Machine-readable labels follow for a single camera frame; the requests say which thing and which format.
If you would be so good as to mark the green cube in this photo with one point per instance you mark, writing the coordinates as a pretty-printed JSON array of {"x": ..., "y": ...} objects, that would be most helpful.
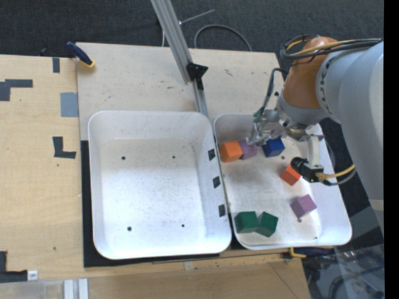
[
  {"x": 268, "y": 224},
  {"x": 246, "y": 222}
]

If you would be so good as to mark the blue cube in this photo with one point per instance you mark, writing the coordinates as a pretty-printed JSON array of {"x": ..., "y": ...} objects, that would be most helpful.
[{"x": 273, "y": 148}]

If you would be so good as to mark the pale wood board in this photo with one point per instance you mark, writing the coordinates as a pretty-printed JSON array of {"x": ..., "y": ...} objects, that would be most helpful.
[{"x": 140, "y": 79}]

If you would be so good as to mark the black cylinder on white bracket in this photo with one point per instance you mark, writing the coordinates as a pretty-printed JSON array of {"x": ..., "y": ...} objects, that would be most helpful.
[{"x": 307, "y": 168}]

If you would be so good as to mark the purple cube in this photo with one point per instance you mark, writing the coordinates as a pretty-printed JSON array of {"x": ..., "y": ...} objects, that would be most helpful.
[
  {"x": 303, "y": 205},
  {"x": 249, "y": 151}
]

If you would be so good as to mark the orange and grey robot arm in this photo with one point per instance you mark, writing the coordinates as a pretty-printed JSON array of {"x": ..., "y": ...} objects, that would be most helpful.
[{"x": 352, "y": 83}]

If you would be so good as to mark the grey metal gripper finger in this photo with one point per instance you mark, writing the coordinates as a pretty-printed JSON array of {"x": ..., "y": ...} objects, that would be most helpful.
[
  {"x": 265, "y": 138},
  {"x": 253, "y": 137}
]

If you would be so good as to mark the white plastic tray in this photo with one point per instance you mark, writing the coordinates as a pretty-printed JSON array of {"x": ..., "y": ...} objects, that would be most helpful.
[
  {"x": 149, "y": 192},
  {"x": 258, "y": 188}
]

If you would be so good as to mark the orange cube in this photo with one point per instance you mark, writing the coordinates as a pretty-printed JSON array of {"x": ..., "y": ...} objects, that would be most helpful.
[
  {"x": 230, "y": 152},
  {"x": 290, "y": 175}
]

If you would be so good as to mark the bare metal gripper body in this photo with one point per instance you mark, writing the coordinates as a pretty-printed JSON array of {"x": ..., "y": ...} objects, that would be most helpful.
[{"x": 272, "y": 121}]

